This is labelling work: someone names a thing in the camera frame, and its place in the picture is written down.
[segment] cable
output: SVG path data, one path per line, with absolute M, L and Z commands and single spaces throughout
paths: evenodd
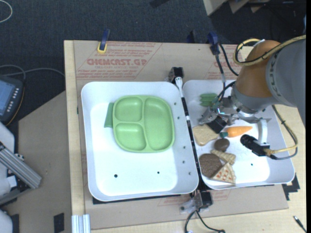
M 200 214 L 199 214 L 199 211 L 196 211 L 198 217 L 200 218 L 201 222 L 205 225 L 205 227 L 207 227 L 208 229 L 212 230 L 212 231 L 216 231 L 218 233 L 225 233 L 225 230 L 217 230 L 217 229 L 214 229 L 214 228 L 211 228 L 209 227 L 204 221 L 203 219 L 201 218 Z
M 215 232 L 217 232 L 217 233 L 225 233 L 225 230 L 217 230 L 217 229 L 214 229 L 214 228 L 209 227 L 209 226 L 203 221 L 203 219 L 201 218 L 201 216 L 200 216 L 200 214 L 199 214 L 199 211 L 200 211 L 200 208 L 199 208 L 198 210 L 196 210 L 196 211 L 191 212 L 191 213 L 189 214 L 189 216 L 187 217 L 186 222 L 185 222 L 185 227 L 184 227 L 185 233 L 188 233 L 187 225 L 188 225 L 190 219 L 192 218 L 192 216 L 194 215 L 194 213 L 197 213 L 197 215 L 198 215 L 199 219 L 201 220 L 201 222 L 202 222 L 202 223 L 204 224 L 204 226 L 207 227 L 208 229 L 210 229 L 210 230 L 212 230 L 212 231 L 215 231 Z
M 12 6 L 8 3 L 8 2 L 6 2 L 6 1 L 4 1 L 4 0 L 0 0 L 0 2 L 3 2 L 3 3 L 5 3 L 6 5 L 8 5 L 9 6 L 9 8 L 10 8 L 10 15 L 7 17 L 7 18 L 5 18 L 5 19 L 3 19 L 3 20 L 1 20 L 0 21 L 0 23 L 2 23 L 2 22 L 5 22 L 5 21 L 7 21 L 8 19 L 10 19 L 10 17 L 12 16 L 12 14 L 13 14 L 13 9 L 12 9 Z
M 222 64 L 220 63 L 220 60 L 219 60 L 219 55 L 216 54 L 215 58 L 216 58 L 216 62 L 218 64 L 218 68 L 220 70 L 220 74 L 221 74 L 221 77 L 222 77 L 223 89 L 225 89 L 225 74 L 224 74 L 224 70 L 223 70 Z
M 232 69 L 232 67 L 231 67 L 231 65 L 230 65 L 230 63 L 229 63 L 229 60 L 228 60 L 228 57 L 227 57 L 227 54 L 226 54 L 226 52 L 225 52 L 224 47 L 222 46 L 221 43 L 219 43 L 219 46 L 221 47 L 221 49 L 222 49 L 222 51 L 223 51 L 223 54 L 224 54 L 224 56 L 225 56 L 225 61 L 226 61 L 227 65 L 228 65 L 228 68 L 230 69 L 230 71 L 231 71 L 235 76 L 238 76 L 238 73 L 236 73 L 236 72 Z
M 15 76 L 15 75 L 23 74 L 24 80 L 26 79 L 26 73 L 34 72 L 34 71 L 42 71 L 42 70 L 54 71 L 54 72 L 57 72 L 57 73 L 61 74 L 62 76 L 65 76 L 64 73 L 62 73 L 61 71 L 58 71 L 56 69 L 53 69 L 53 68 L 42 67 L 42 68 L 35 68 L 35 69 L 30 69 L 30 70 L 25 71 L 21 67 L 16 66 L 16 65 L 2 65 L 2 66 L 0 66 L 0 68 L 4 68 L 4 67 L 15 67 L 15 68 L 18 68 L 19 70 L 21 70 L 21 72 L 15 72 L 15 73 L 10 73 L 10 74 L 3 74 L 4 76 Z
M 250 61 L 244 61 L 244 62 L 240 62 L 238 60 L 238 53 L 239 51 L 242 49 L 243 46 L 245 46 L 246 44 L 248 43 L 251 43 L 251 42 L 259 42 L 260 40 L 258 39 L 255 39 L 255 38 L 252 38 L 252 39 L 248 39 L 246 41 L 243 41 L 242 43 L 238 44 L 234 53 L 233 53 L 233 61 L 241 66 L 251 66 L 251 65 L 254 65 L 254 64 L 257 64 L 265 59 L 267 59 L 268 57 L 270 57 L 272 54 L 280 51 L 282 48 L 284 48 L 285 46 L 293 43 L 293 42 L 296 42 L 296 41 L 299 41 L 299 40 L 303 40 L 303 39 L 306 39 L 306 35 L 301 35 L 301 36 L 298 36 L 298 37 L 295 37 L 293 39 L 290 39 L 290 40 L 287 40 L 277 46 L 275 46 L 274 48 L 272 48 L 271 50 L 269 50 L 268 52 L 266 52 L 265 54 L 263 54 L 262 56 L 254 59 L 254 60 L 250 60 Z
M 218 94 L 218 101 L 221 101 L 222 98 L 224 97 L 225 91 L 229 88 L 232 87 L 235 84 L 235 81 L 231 82 L 230 84 L 228 84 L 219 94 Z
M 278 117 L 278 119 L 281 121 L 281 124 L 285 127 L 285 129 L 287 130 L 287 132 L 289 133 L 289 135 L 293 139 L 295 145 L 292 146 L 292 147 L 284 148 L 284 149 L 280 149 L 280 150 L 264 149 L 264 151 L 267 153 L 267 156 L 270 156 L 272 159 L 275 159 L 275 160 L 285 160 L 285 159 L 292 158 L 292 157 L 294 157 L 298 153 L 298 147 L 297 147 L 298 146 L 298 140 L 297 140 L 297 137 L 294 134 L 294 132 L 291 130 L 291 128 L 285 123 L 285 120 L 283 120 L 283 118 L 281 117 L 281 115 L 277 111 L 275 105 L 272 105 L 272 108 L 273 108 L 276 116 Z M 295 148 L 295 153 L 290 155 L 290 156 L 287 156 L 287 157 L 276 157 L 276 156 L 272 155 L 272 154 L 275 154 L 275 153 L 292 150 L 294 148 Z
M 5 67 L 15 67 L 15 68 L 21 70 L 21 72 L 18 73 L 18 74 L 23 74 L 23 79 L 24 79 L 24 81 L 26 80 L 26 72 L 24 71 L 23 68 L 21 68 L 21 67 L 19 67 L 19 66 L 16 66 L 16 65 L 11 65 L 11 64 L 0 66 L 0 68 L 5 68 Z

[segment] white cable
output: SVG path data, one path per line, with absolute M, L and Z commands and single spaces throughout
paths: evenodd
M 7 21 L 8 19 L 10 19 L 10 17 L 11 17 L 12 14 L 13 14 L 13 9 L 12 9 L 12 6 L 11 6 L 8 2 L 6 2 L 6 1 L 4 1 L 4 0 L 0 0 L 0 2 L 3 2 L 3 3 L 5 3 L 6 5 L 8 5 L 9 8 L 10 8 L 10 10 L 11 10 L 10 15 L 9 15 L 7 18 L 5 18 L 4 20 L 1 20 L 1 21 L 0 21 L 0 23 L 2 23 L 2 22 Z

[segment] carrot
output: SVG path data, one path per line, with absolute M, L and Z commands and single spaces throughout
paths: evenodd
M 221 138 L 224 137 L 235 137 L 241 134 L 244 134 L 245 132 L 251 130 L 253 127 L 252 126 L 234 126 L 234 127 L 229 127 L 226 129 L 226 132 L 220 132 Z

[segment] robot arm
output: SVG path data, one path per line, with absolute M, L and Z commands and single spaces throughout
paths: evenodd
M 261 41 L 245 62 L 235 61 L 243 65 L 232 89 L 233 106 L 240 114 L 255 114 L 269 105 L 283 104 L 297 107 L 306 126 L 305 35 L 284 44 Z
M 245 62 L 238 61 L 238 51 L 250 41 L 256 42 L 254 48 Z M 234 61 L 242 65 L 242 69 L 236 81 L 228 85 L 232 87 L 231 96 L 223 97 L 222 91 L 212 102 L 212 106 L 207 108 L 199 120 L 200 124 L 207 123 L 218 133 L 226 124 L 231 125 L 234 120 L 242 119 L 248 123 L 257 123 L 262 131 L 259 135 L 264 135 L 262 133 L 266 129 L 263 121 L 267 122 L 269 119 L 257 118 L 256 114 L 270 105 L 283 104 L 298 108 L 306 127 L 305 35 L 282 44 L 271 40 L 248 40 L 237 46 Z M 295 135 L 290 129 L 287 130 L 296 143 L 292 148 L 296 148 L 297 153 Z M 259 156 L 267 155 L 274 159 L 281 158 L 273 156 L 272 153 L 292 149 L 270 150 L 269 146 L 265 146 L 264 139 L 256 140 L 247 135 L 241 137 L 241 143 Z

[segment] brown cookie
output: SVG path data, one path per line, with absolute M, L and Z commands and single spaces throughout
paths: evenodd
M 212 153 L 205 153 L 199 157 L 201 172 L 204 176 L 210 178 L 222 167 L 219 157 Z

